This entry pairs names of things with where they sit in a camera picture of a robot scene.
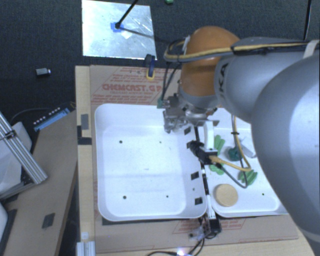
beige round object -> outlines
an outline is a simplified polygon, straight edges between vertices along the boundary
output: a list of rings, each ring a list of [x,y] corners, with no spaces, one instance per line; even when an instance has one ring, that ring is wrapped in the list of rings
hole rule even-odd
[[[219,205],[230,207],[238,201],[238,192],[229,184],[220,184],[214,190],[214,198]]]

yellow cable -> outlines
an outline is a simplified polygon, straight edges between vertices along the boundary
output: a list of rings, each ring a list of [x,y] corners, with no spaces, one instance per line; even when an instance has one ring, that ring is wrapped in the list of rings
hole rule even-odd
[[[185,41],[179,42],[177,45],[182,45]],[[211,49],[211,50],[205,50],[200,51],[192,54],[185,54],[185,55],[175,55],[175,54],[168,54],[168,51],[166,50],[164,53],[164,57],[167,59],[175,60],[175,59],[190,59],[190,58],[197,58],[197,57],[203,57],[206,55],[212,55],[212,54],[222,54],[222,53],[230,53],[230,52],[240,52],[240,51],[252,51],[252,50],[258,50],[260,48],[266,48],[266,47],[277,47],[277,48],[285,48],[285,47],[295,47],[295,46],[305,46],[308,42],[292,42],[292,43],[270,43],[270,44],[256,44],[256,45],[240,45],[235,46],[233,49],[230,47],[226,48],[217,48],[217,49]]]
[[[237,144],[237,148],[239,149],[240,155],[242,156],[243,160],[245,161],[247,167],[242,168],[242,167],[237,166],[237,165],[235,165],[233,163],[230,163],[228,161],[224,161],[221,158],[217,157],[216,155],[209,156],[209,159],[213,163],[225,164],[227,166],[230,166],[232,168],[235,168],[235,169],[243,171],[243,172],[250,172],[252,170],[252,168],[251,168],[248,160],[246,159],[244,152],[242,151],[241,144],[240,144],[240,141],[239,141],[239,138],[238,138],[236,116],[234,116],[233,120],[234,120],[234,131],[233,132],[235,132],[234,136],[235,136],[235,141],[236,141],[236,144]]]

cardboard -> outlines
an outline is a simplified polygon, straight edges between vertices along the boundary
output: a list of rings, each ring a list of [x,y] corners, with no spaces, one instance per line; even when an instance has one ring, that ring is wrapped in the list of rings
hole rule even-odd
[[[157,68],[154,80],[150,81],[146,79],[146,69],[142,67],[94,65],[89,69],[91,99],[87,104],[91,105],[91,113],[88,114],[91,116],[94,240],[97,253],[192,247],[196,243],[189,239],[188,234],[199,226],[197,219],[108,222],[103,220],[97,207],[95,110],[104,103],[157,105],[162,93],[164,72],[164,69]],[[179,78],[180,71],[172,79],[167,96],[177,92]],[[221,226],[222,232],[206,241],[206,245],[298,238],[296,226],[289,215],[223,219]]]

metal plate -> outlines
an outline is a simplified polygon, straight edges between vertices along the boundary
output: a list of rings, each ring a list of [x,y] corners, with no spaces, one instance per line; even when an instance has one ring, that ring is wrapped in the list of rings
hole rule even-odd
[[[149,6],[134,6],[121,24],[123,29],[114,29],[114,23],[120,20],[129,6],[124,3],[82,1],[84,56],[143,60],[151,54],[157,58]]]

